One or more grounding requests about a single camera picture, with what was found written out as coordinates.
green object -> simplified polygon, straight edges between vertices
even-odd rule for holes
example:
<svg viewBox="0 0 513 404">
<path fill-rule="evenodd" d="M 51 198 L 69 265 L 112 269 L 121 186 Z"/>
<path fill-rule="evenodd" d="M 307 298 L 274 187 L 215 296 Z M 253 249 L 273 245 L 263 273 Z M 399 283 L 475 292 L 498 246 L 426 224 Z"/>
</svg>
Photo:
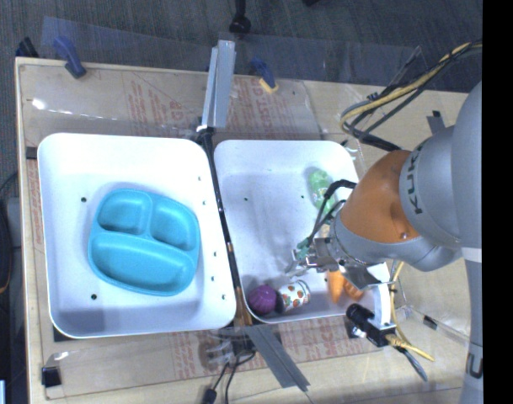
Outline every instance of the green object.
<svg viewBox="0 0 513 404">
<path fill-rule="evenodd" d="M 332 182 L 331 177 L 322 169 L 317 169 L 308 176 L 308 184 L 312 193 L 313 203 L 318 209 L 321 208 L 324 199 L 323 196 Z M 332 202 L 328 201 L 323 209 L 323 214 L 327 214 L 331 210 L 331 207 Z"/>
<path fill-rule="evenodd" d="M 303 260 L 307 256 L 308 249 L 310 247 L 310 243 L 308 238 L 305 238 L 301 242 L 297 244 L 297 249 L 299 250 L 296 254 L 297 260 Z"/>
</svg>

yellow cable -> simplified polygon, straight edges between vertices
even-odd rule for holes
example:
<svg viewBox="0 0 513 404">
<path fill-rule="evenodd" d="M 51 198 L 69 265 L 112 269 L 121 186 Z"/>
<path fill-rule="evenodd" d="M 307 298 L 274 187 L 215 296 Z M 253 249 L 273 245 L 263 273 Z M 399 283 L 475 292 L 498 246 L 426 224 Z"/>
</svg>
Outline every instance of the yellow cable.
<svg viewBox="0 0 513 404">
<path fill-rule="evenodd" d="M 452 50 L 449 54 L 444 55 L 439 63 L 442 63 L 445 60 L 450 59 L 453 55 L 463 50 L 466 46 L 470 46 L 471 42 L 462 44 Z M 482 46 L 482 44 L 474 45 L 473 48 L 479 48 Z M 413 92 L 415 89 L 423 86 L 425 83 L 427 83 L 431 78 L 433 78 L 441 69 L 443 69 L 444 66 L 438 66 L 432 69 L 430 72 L 426 73 L 425 75 L 421 76 L 417 81 L 414 81 L 410 83 L 409 85 L 406 85 L 405 87 L 397 88 L 390 94 L 387 94 L 386 96 L 379 98 L 377 100 L 374 100 L 373 102 L 370 102 L 369 104 L 365 104 L 363 106 L 360 106 L 359 108 L 354 108 L 351 111 L 347 112 L 342 116 L 340 119 L 340 128 L 343 131 L 347 131 L 344 128 L 344 123 L 347 119 L 353 117 L 354 115 L 362 114 L 363 112 L 366 112 L 370 109 L 379 108 L 380 106 L 383 106 L 384 104 L 388 104 L 389 102 L 392 102 L 393 100 L 396 100 L 397 98 L 400 98 L 408 93 Z"/>
<path fill-rule="evenodd" d="M 396 271 L 393 274 L 392 283 L 391 283 L 391 285 L 389 287 L 389 290 L 390 290 L 390 300 L 391 300 L 390 301 L 390 303 L 391 303 L 391 318 L 393 319 L 393 322 L 394 322 L 394 324 L 396 326 L 396 330 L 397 330 L 398 335 L 400 337 L 398 337 L 398 336 L 396 336 L 394 334 L 388 334 L 388 335 L 385 336 L 385 338 L 393 346 L 401 347 L 401 348 L 406 348 L 408 350 L 412 350 L 413 352 L 416 352 L 417 354 L 419 354 L 423 358 L 428 359 L 428 360 L 434 362 L 435 359 L 434 359 L 433 356 L 431 356 L 430 354 L 426 353 L 424 350 L 421 350 L 420 348 L 415 347 L 406 338 L 406 336 L 404 335 L 402 329 L 400 328 L 400 326 L 398 324 L 397 313 L 396 313 L 395 308 L 394 308 L 394 291 L 395 291 L 395 288 L 396 288 L 396 283 L 397 283 L 397 280 L 398 280 L 398 276 L 400 275 L 400 271 L 402 271 L 403 266 L 404 266 L 404 262 L 400 261 L 400 263 L 397 266 Z"/>
<path fill-rule="evenodd" d="M 405 343 L 403 340 L 401 340 L 396 335 L 389 333 L 385 336 L 385 338 L 389 341 L 389 344 L 391 344 L 394 347 L 400 347 L 400 348 L 406 348 L 407 350 L 411 350 L 412 352 L 416 352 L 420 356 L 422 356 L 425 359 L 428 359 L 429 361 L 434 362 L 435 359 L 428 353 L 426 353 L 424 350 L 421 350 L 420 348 L 417 348 L 415 346 L 412 346 L 411 344 Z"/>
<path fill-rule="evenodd" d="M 397 328 L 397 332 L 400 335 L 400 337 L 402 338 L 402 340 L 407 344 L 411 344 L 409 342 L 409 340 L 406 338 L 406 335 L 404 334 L 403 330 L 401 329 L 401 327 L 398 324 L 397 312 L 395 311 L 395 308 L 394 308 L 394 290 L 396 288 L 396 282 L 398 280 L 398 275 L 400 274 L 400 271 L 402 270 L 403 266 L 404 266 L 404 262 L 400 262 L 398 264 L 397 270 L 395 271 L 393 278 L 392 278 L 393 283 L 389 287 L 390 297 L 391 297 L 391 318 L 393 319 L 393 322 Z"/>
</svg>

black cable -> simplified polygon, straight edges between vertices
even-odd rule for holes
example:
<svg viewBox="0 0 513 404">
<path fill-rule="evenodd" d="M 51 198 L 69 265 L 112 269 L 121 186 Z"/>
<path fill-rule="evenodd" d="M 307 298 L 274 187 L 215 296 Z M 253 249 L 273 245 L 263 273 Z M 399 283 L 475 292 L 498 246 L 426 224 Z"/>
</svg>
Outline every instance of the black cable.
<svg viewBox="0 0 513 404">
<path fill-rule="evenodd" d="M 234 366 L 232 367 L 232 373 L 230 373 L 230 377 L 228 378 L 228 382 L 226 384 L 226 389 L 224 391 L 224 403 L 225 404 L 228 404 L 228 389 L 230 388 L 230 384 L 232 383 L 232 379 L 233 379 L 233 375 L 236 374 L 236 370 L 238 369 L 239 366 L 247 363 L 249 360 L 251 360 L 254 356 L 256 356 L 256 352 L 251 352 L 250 356 L 248 358 L 246 358 L 244 361 L 241 361 L 239 362 L 239 357 L 241 355 L 237 356 L 236 357 L 236 363 L 234 364 Z"/>
<path fill-rule="evenodd" d="M 391 94 L 394 90 L 396 90 L 397 88 L 407 87 L 408 85 L 411 85 L 414 82 L 417 82 L 422 77 L 424 77 L 426 75 L 430 75 L 432 72 L 434 72 L 434 74 L 431 77 L 429 77 L 428 79 L 426 79 L 422 84 L 420 84 L 414 90 L 414 92 L 412 94 L 410 94 L 410 96 L 408 98 L 406 98 L 401 104 L 399 104 L 398 106 L 396 106 L 395 108 L 393 108 L 389 112 L 387 112 L 383 117 L 381 117 L 381 119 L 379 119 L 377 122 L 373 123 L 368 129 L 358 130 L 358 129 L 356 129 L 356 126 L 362 120 L 373 115 L 374 112 L 376 111 L 376 109 L 381 108 L 384 104 L 387 104 L 387 103 L 380 104 L 380 105 L 374 107 L 373 109 L 368 109 L 368 110 L 360 113 L 359 115 L 357 115 L 355 117 L 355 119 L 351 123 L 343 122 L 343 124 L 342 124 L 343 129 L 345 129 L 346 132 L 350 133 L 352 136 L 354 136 L 356 139 L 358 139 L 363 144 L 374 146 L 376 148 L 380 148 L 380 149 L 382 149 L 384 151 L 388 151 L 388 152 L 394 151 L 394 150 L 401 150 L 402 148 L 400 148 L 399 146 L 395 146 L 391 142 L 385 141 L 382 138 L 379 138 L 377 136 L 370 135 L 370 132 L 372 130 L 376 129 L 379 125 L 381 125 L 385 121 L 389 120 L 399 110 L 401 110 L 407 104 L 409 104 L 411 101 L 413 101 L 415 98 L 417 98 L 427 88 L 429 82 L 432 82 L 434 79 L 436 79 L 436 77 L 440 77 L 443 73 L 445 73 L 445 71 L 449 68 L 449 66 L 452 63 L 454 63 L 458 60 L 461 60 L 462 58 L 469 56 L 470 54 L 480 52 L 480 50 L 482 48 L 482 43 L 483 43 L 482 40 L 475 40 L 475 41 L 467 44 L 466 46 L 464 46 L 461 50 L 459 50 L 457 52 L 453 53 L 453 51 L 450 51 L 446 55 L 448 57 L 445 60 L 442 59 L 441 61 L 438 61 L 438 63 L 436 63 L 434 66 L 430 67 L 426 71 L 419 73 L 418 75 L 416 75 L 409 81 L 396 83 L 396 84 L 387 86 L 386 88 L 384 88 L 384 90 L 380 94 L 378 94 L 374 98 L 371 98 L 369 100 L 369 102 L 371 102 L 371 101 L 373 102 L 373 101 L 385 98 L 389 94 Z M 365 105 L 366 103 L 367 102 L 363 102 L 362 104 L 348 108 L 346 111 L 344 111 L 342 113 L 342 116 L 351 112 L 355 108 L 359 108 L 360 106 Z M 345 146 L 347 144 L 347 142 L 348 142 L 348 140 L 344 140 L 341 143 L 341 145 Z"/>
<path fill-rule="evenodd" d="M 340 200 L 339 202 L 334 204 L 333 207 L 331 208 L 331 210 L 329 210 L 328 214 L 322 220 L 322 215 L 323 215 L 323 211 L 325 210 L 325 205 L 327 204 L 328 200 L 331 199 L 331 197 L 333 196 L 334 192 L 337 191 L 341 187 L 344 187 L 346 189 L 354 189 L 356 185 L 357 185 L 357 183 L 354 183 L 354 182 L 349 181 L 347 179 L 340 179 L 339 181 L 334 181 L 333 183 L 331 183 L 329 185 L 329 187 L 327 188 L 325 194 L 323 195 L 323 202 L 320 205 L 320 209 L 318 210 L 318 215 L 316 216 L 316 221 L 314 222 L 313 231 L 306 238 L 307 245 L 310 245 L 313 242 L 313 239 L 316 236 L 316 234 L 318 233 L 320 227 L 322 227 L 323 224 L 326 221 L 328 221 L 333 216 L 333 212 L 340 205 L 342 205 L 345 202 L 345 200 Z"/>
<path fill-rule="evenodd" d="M 227 387 L 226 387 L 226 391 L 225 391 L 225 397 L 224 397 L 226 403 L 228 402 L 228 387 L 230 386 L 230 383 L 232 382 L 232 377 L 235 374 L 236 369 L 238 368 L 239 365 L 245 364 L 246 362 L 251 360 L 254 356 L 256 356 L 256 352 L 251 352 L 248 358 L 246 358 L 245 360 L 239 362 L 239 358 L 241 357 L 242 354 L 243 353 L 239 354 L 236 357 L 236 362 L 235 362 L 235 364 L 232 367 L 232 373 L 230 374 L 230 377 L 228 379 L 228 383 L 227 383 Z M 219 383 L 221 382 L 222 377 L 224 377 L 224 374 L 226 373 L 226 369 L 229 366 L 230 366 L 230 361 L 228 361 L 228 362 L 226 362 L 224 364 L 224 366 L 222 367 L 221 373 L 219 374 L 219 378 L 215 382 L 215 385 L 212 388 L 209 388 L 206 391 L 206 393 L 204 394 L 204 397 L 202 399 L 202 403 L 201 404 L 213 404 L 215 402 L 215 400 L 216 400 L 216 388 L 219 386 Z"/>
<path fill-rule="evenodd" d="M 2 185 L 0 186 L 0 196 L 2 195 L 2 192 L 3 190 L 5 189 L 5 187 L 12 183 L 14 179 L 16 179 L 18 177 L 19 173 L 18 171 L 15 171 L 14 173 L 12 173 L 11 175 L 9 175 L 5 181 L 2 183 Z"/>
<path fill-rule="evenodd" d="M 419 361 L 414 358 L 414 356 L 405 348 L 400 347 L 394 347 L 396 350 L 398 350 L 401 354 L 403 354 L 406 359 L 409 361 L 412 367 L 414 367 L 415 372 L 419 375 L 423 381 L 428 381 L 428 376 L 426 375 L 425 370 L 423 369 L 423 366 L 419 363 Z"/>
</svg>

white sink basin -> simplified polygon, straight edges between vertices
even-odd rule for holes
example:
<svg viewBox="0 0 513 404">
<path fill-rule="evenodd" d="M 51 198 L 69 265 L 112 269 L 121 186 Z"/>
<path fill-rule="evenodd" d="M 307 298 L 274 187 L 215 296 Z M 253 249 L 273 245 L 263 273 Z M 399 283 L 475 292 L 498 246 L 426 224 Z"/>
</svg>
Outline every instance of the white sink basin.
<svg viewBox="0 0 513 404">
<path fill-rule="evenodd" d="M 291 250 L 307 237 L 317 218 L 307 177 L 314 168 L 333 181 L 358 181 L 350 154 L 332 141 L 221 142 L 215 165 L 222 203 L 245 301 L 252 289 L 267 284 L 277 290 L 291 280 L 285 274 Z M 347 199 L 350 189 L 338 189 Z M 326 275 L 310 269 L 301 277 L 311 290 L 309 304 L 284 313 L 253 316 L 265 323 L 281 323 L 326 316 L 343 316 L 352 300 L 338 303 L 329 297 Z M 372 304 L 370 291 L 362 303 Z"/>
<path fill-rule="evenodd" d="M 181 139 L 58 133 L 39 145 L 51 320 L 71 338 L 217 329 L 236 310 L 211 171 L 204 151 Z M 182 292 L 144 295 L 101 279 L 88 238 L 101 199 L 115 189 L 168 196 L 192 210 L 201 245 Z"/>
</svg>

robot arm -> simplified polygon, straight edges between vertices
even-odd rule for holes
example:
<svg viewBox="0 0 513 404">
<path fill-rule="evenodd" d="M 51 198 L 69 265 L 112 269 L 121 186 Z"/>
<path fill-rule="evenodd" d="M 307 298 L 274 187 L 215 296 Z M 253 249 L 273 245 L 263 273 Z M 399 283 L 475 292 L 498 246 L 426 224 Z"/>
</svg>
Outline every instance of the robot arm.
<svg viewBox="0 0 513 404">
<path fill-rule="evenodd" d="M 362 289 L 375 284 L 365 271 L 387 259 L 431 271 L 464 257 L 472 321 L 462 404 L 483 402 L 481 95 L 480 82 L 454 126 L 375 163 L 307 259 L 333 258 Z"/>
</svg>

